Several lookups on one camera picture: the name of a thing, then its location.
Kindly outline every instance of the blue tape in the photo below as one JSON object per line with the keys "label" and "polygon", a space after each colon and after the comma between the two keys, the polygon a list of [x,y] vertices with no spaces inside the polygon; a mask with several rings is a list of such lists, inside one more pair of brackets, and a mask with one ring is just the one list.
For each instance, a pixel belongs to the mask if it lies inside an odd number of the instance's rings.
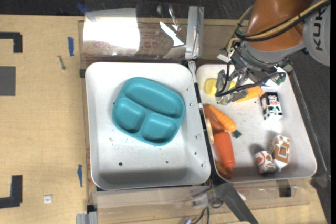
{"label": "blue tape", "polygon": [[72,37],[68,37],[68,47],[69,47],[69,53],[70,53],[70,56],[74,56],[74,49],[75,49],[75,46],[74,46],[74,39]]}
{"label": "blue tape", "polygon": [[82,166],[80,164],[78,165],[77,174],[79,178],[80,187],[82,187],[83,186],[83,172],[82,172]]}

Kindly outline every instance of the teal plate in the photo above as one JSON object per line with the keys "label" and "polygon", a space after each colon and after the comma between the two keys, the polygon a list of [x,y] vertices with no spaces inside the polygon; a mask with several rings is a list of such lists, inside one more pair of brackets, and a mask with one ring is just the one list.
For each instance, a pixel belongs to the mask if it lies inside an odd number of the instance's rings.
{"label": "teal plate", "polygon": [[177,134],[185,113],[183,98],[146,78],[129,79],[114,103],[112,119],[123,133],[155,146]]}

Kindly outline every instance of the gray square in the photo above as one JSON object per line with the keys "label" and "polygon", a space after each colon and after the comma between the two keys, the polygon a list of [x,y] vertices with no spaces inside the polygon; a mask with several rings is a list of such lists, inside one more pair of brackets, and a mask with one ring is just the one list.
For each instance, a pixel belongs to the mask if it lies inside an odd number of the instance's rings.
{"label": "gray square", "polygon": [[0,96],[15,96],[16,67],[0,67]]}

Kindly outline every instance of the wooden table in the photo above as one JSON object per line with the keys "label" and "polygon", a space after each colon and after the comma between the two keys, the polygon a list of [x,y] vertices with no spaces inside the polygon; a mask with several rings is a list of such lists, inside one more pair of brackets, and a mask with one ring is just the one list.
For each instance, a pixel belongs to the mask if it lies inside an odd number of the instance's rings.
{"label": "wooden table", "polygon": [[[0,15],[0,31],[23,35],[22,53],[13,53],[12,40],[0,39],[0,66],[16,67],[15,96],[0,96],[0,197],[10,196],[12,175],[23,176],[23,202],[19,207],[0,209],[0,223],[75,223],[76,214],[86,212],[88,184],[79,77],[81,20],[83,17]],[[203,44],[209,48],[218,42],[224,44],[234,23],[206,21]],[[69,54],[68,37],[74,39],[74,56]],[[214,56],[216,51],[210,50],[205,58]],[[308,204],[254,209],[252,213],[260,223],[270,219],[273,223],[326,223],[316,190],[310,184],[305,188]],[[52,203],[44,203],[44,195],[52,195]],[[237,221],[231,212],[210,217],[210,223]]]}

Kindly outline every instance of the soda can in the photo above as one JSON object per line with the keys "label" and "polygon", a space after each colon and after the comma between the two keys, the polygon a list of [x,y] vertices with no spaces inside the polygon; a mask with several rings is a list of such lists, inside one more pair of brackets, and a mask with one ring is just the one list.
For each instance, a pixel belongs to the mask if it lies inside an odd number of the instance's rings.
{"label": "soda can", "polygon": [[254,157],[261,174],[273,173],[276,171],[270,151],[259,151],[254,155]]}

